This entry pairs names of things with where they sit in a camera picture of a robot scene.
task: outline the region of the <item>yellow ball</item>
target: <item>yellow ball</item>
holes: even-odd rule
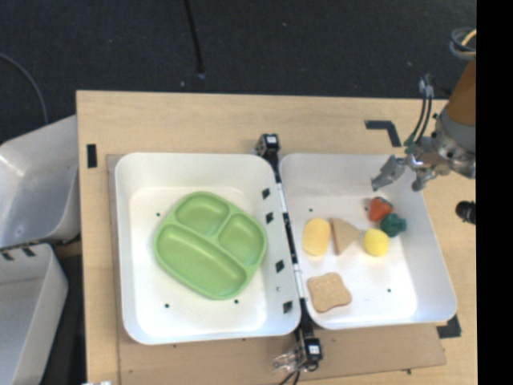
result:
[[[369,228],[363,237],[363,246],[370,255],[382,257],[388,253],[389,237],[380,229]]]

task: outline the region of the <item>green divided plate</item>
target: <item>green divided plate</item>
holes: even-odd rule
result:
[[[212,299],[240,293],[260,266],[267,236],[253,217],[210,192],[180,200],[157,229],[158,262],[176,279]]]

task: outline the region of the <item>white container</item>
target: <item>white container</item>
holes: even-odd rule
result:
[[[420,192],[411,189],[415,174],[407,170],[393,184],[373,192],[371,178],[389,156],[291,154],[281,161],[293,237],[302,281],[338,272],[353,300],[325,313],[312,307],[310,316],[330,330],[368,326],[445,322],[456,311],[456,297]],[[333,238],[323,258],[301,247],[306,222],[313,217],[341,218],[362,231],[379,228],[366,207],[373,197],[384,197],[407,221],[407,230],[390,239],[384,257],[372,257],[355,241],[337,256]]]
[[[0,254],[0,385],[38,385],[68,283],[47,244]]]
[[[164,271],[153,253],[162,218],[179,199],[197,191],[225,198],[267,233],[261,266],[236,298],[201,296]],[[297,286],[280,195],[265,160],[233,154],[128,154],[115,166],[115,199],[123,325],[135,341],[250,338],[295,329],[301,316]]]
[[[0,147],[0,248],[80,231],[76,115]]]

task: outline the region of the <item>black cable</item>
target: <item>black cable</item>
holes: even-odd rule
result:
[[[418,137],[415,140],[416,144],[420,143],[420,139],[422,138],[422,136],[424,136],[424,133],[426,132],[427,124],[429,123],[430,117],[431,117],[432,105],[433,105],[433,97],[430,95],[430,96],[428,96],[427,115],[426,115],[426,118],[424,119],[424,125],[422,126],[422,130],[419,132]]]
[[[314,363],[310,363],[309,365],[305,365],[305,368],[308,372],[314,372],[318,369],[319,363],[316,361]]]
[[[433,77],[431,77],[431,82],[433,85],[438,88],[444,95],[444,97],[450,98],[450,95],[452,94],[452,90],[449,88],[442,87],[438,81],[436,81]]]
[[[450,40],[460,51],[475,51],[473,47],[468,47],[466,44],[463,44],[463,39],[472,33],[473,30],[474,29],[468,27],[453,30],[450,33]]]
[[[279,385],[285,385],[289,381],[289,379],[291,379],[294,376],[294,374],[296,374],[296,378],[294,378],[293,385],[296,385],[297,381],[299,381],[300,373],[301,371],[299,370],[299,368],[295,371],[292,371],[290,374],[287,375],[287,377],[283,381],[279,383]]]
[[[411,136],[414,138],[417,135],[418,129],[420,128],[422,121],[424,120],[424,115],[426,114],[426,102],[427,96],[426,91],[422,93],[422,109],[420,111],[420,116],[418,117],[417,126],[414,129],[414,132],[411,133]]]
[[[205,66],[203,64],[203,55],[201,54],[200,39],[196,31],[196,24],[194,23],[194,16],[192,15],[192,7],[190,0],[184,0],[185,12],[187,14],[187,20],[189,23],[189,29],[191,31],[192,42],[194,43],[194,49],[196,51],[198,77],[204,79],[205,77]]]
[[[34,81],[34,79],[32,79],[32,77],[30,76],[30,74],[27,70],[25,70],[18,62],[13,60],[8,55],[4,55],[3,53],[0,53],[0,59],[3,59],[7,63],[16,67],[18,69],[18,71],[20,71],[29,80],[30,84],[32,84],[32,87],[34,88],[36,94],[38,95],[39,102],[41,104],[42,117],[44,119],[44,123],[45,123],[45,125],[47,125],[48,124],[48,111],[46,110],[45,100],[43,99],[41,91],[39,90],[39,87],[36,84],[36,82]]]

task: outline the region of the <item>toy bread slice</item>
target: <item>toy bread slice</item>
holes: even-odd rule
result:
[[[303,250],[316,256],[326,254],[331,237],[331,226],[323,218],[312,218],[303,231]]]
[[[331,218],[331,226],[335,242],[335,253],[340,255],[360,235],[360,230],[349,222]]]
[[[312,305],[317,312],[326,312],[335,306],[344,306],[351,302],[350,291],[345,287],[338,273],[327,273],[312,277],[307,282]]]

